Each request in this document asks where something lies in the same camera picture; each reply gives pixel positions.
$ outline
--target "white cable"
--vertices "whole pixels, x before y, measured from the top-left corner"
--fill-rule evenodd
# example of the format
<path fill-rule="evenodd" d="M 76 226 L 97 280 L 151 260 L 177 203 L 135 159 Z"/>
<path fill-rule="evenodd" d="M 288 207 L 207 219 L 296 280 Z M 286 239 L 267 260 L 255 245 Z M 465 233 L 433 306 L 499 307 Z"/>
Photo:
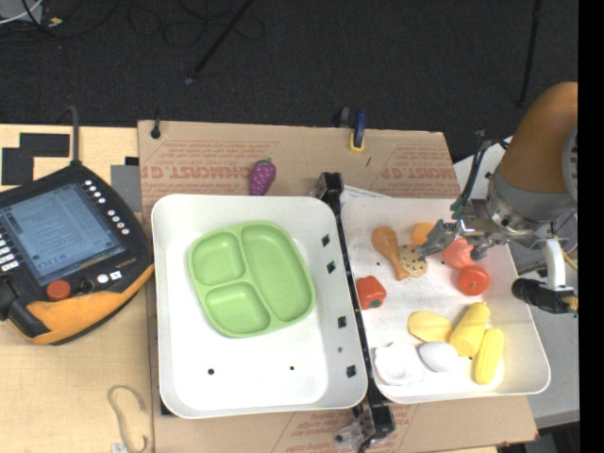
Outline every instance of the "white cable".
<path fill-rule="evenodd" d="M 31 12 L 32 10 L 35 10 L 44 0 L 38 0 L 36 1 L 36 3 L 34 3 L 34 5 L 32 5 L 29 8 L 29 11 Z M 19 20 L 22 17 L 25 17 L 27 15 L 27 12 L 24 11 L 23 13 L 20 13 L 19 15 L 15 15 L 14 17 L 10 17 L 7 18 L 5 20 L 0 20 L 0 25 L 1 24 L 7 24 L 8 22 L 14 22 L 15 20 Z"/>

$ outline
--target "red button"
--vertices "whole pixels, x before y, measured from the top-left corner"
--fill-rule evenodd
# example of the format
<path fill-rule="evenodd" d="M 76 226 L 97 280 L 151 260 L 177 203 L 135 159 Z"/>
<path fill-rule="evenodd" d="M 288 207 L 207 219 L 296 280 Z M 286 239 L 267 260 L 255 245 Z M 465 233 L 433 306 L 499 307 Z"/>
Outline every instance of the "red button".
<path fill-rule="evenodd" d="M 69 297 L 72 286 L 67 280 L 54 280 L 46 286 L 46 295 L 50 300 L 63 300 Z"/>

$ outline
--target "green divided plate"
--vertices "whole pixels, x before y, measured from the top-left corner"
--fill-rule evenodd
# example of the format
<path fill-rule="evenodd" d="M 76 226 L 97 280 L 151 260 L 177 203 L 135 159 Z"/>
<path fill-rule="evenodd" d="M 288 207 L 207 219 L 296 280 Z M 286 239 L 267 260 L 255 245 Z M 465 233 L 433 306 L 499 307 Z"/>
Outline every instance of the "green divided plate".
<path fill-rule="evenodd" d="M 315 302 L 309 270 L 281 226 L 255 221 L 197 239 L 189 270 L 211 323 L 228 337 L 250 337 L 290 326 Z"/>

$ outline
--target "white container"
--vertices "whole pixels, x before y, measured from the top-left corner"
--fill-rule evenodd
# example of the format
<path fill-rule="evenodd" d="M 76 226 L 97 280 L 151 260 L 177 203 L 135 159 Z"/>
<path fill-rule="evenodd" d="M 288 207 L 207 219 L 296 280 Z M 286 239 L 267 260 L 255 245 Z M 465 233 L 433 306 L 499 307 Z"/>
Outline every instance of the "white container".
<path fill-rule="evenodd" d="M 184 418 L 350 408 L 367 374 L 332 210 L 310 197 L 171 194 L 152 212 L 159 389 Z M 188 267 L 199 237 L 265 220 L 283 227 L 308 267 L 316 303 L 301 321 L 229 338 L 205 315 Z"/>
<path fill-rule="evenodd" d="M 404 386 L 385 383 L 376 374 L 379 390 L 395 403 L 420 403 L 508 394 L 537 394 L 550 381 L 550 370 L 529 306 L 512 295 L 517 279 L 509 248 L 490 248 L 477 262 L 490 275 L 487 290 L 478 296 L 462 294 L 455 278 L 459 270 L 444 263 L 443 253 L 427 257 L 428 270 L 418 278 L 397 281 L 394 269 L 371 244 L 377 227 L 391 227 L 398 244 L 411 243 L 411 232 L 418 223 L 450 222 L 452 201 L 420 198 L 352 198 L 342 209 L 342 221 L 353 278 L 373 275 L 385 287 L 383 305 L 361 313 L 372 354 L 377 347 L 407 343 L 418 347 L 422 341 L 407 328 L 409 316 L 417 310 L 430 310 L 446 317 L 455 326 L 468 306 L 485 301 L 491 310 L 489 327 L 500 327 L 505 334 L 504 353 L 495 379 L 481 386 L 472 380 L 472 362 L 446 373 L 426 371 L 420 382 Z"/>

